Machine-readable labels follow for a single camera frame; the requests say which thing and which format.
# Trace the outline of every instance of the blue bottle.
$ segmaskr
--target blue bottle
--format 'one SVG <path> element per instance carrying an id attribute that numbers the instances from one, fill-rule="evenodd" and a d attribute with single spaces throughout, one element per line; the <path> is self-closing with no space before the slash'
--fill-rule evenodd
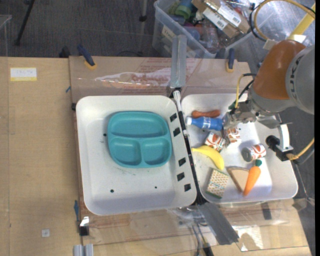
<path id="1" fill-rule="evenodd" d="M 216 130 L 221 131 L 223 128 L 222 119 L 221 118 L 210 118 L 201 116 L 198 118 L 192 118 L 188 116 L 185 119 L 187 125 L 194 125 L 199 127 L 200 129 L 206 130 Z"/>

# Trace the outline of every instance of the wooden table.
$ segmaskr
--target wooden table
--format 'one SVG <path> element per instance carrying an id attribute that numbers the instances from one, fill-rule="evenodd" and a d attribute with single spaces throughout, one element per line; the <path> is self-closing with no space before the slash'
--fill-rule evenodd
<path id="1" fill-rule="evenodd" d="M 10 81 L 10 68 L 27 67 L 36 68 L 35 81 Z M 74 245 L 95 243 L 95 237 L 77 233 L 80 184 L 70 85 L 68 59 L 0 57 L 0 256 L 71 256 Z M 233 243 L 213 246 L 214 255 L 311 255 L 293 201 L 279 203 L 290 222 L 259 229 L 275 248 L 292 239 L 287 248 L 241 253 Z M 228 208 L 222 210 L 236 221 Z M 108 230 L 116 236 L 114 225 Z M 171 235 L 105 243 L 94 246 L 94 255 L 194 255 L 195 241 Z"/>

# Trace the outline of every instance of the white plastic bin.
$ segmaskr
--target white plastic bin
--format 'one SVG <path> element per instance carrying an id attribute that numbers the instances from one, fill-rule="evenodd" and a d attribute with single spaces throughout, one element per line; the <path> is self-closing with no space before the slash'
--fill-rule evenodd
<path id="1" fill-rule="evenodd" d="M 162 57 L 170 58 L 172 38 L 178 35 L 185 35 L 187 38 L 187 58 L 214 59 L 216 57 L 215 53 L 210 53 L 201 43 L 194 39 L 183 26 L 168 15 L 168 10 L 175 1 L 176 0 L 157 0 L 154 3 L 155 21 L 152 47 L 157 50 Z M 238 44 L 243 43 L 252 36 L 253 34 L 250 32 L 226 47 L 226 56 L 230 48 L 236 48 Z"/>

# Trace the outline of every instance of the bread slice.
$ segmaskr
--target bread slice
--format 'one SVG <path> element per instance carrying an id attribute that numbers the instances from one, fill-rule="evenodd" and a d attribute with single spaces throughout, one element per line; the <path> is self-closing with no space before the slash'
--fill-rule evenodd
<path id="1" fill-rule="evenodd" d="M 242 193 L 246 187 L 249 170 L 241 167 L 228 167 L 226 170 L 233 180 L 236 188 Z"/>

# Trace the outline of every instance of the cardboard box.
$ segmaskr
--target cardboard box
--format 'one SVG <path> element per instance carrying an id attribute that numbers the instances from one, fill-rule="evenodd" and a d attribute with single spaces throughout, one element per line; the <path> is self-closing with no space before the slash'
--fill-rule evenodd
<path id="1" fill-rule="evenodd" d="M 223 0 L 192 0 L 192 4 L 230 38 L 250 29 L 247 19 Z"/>

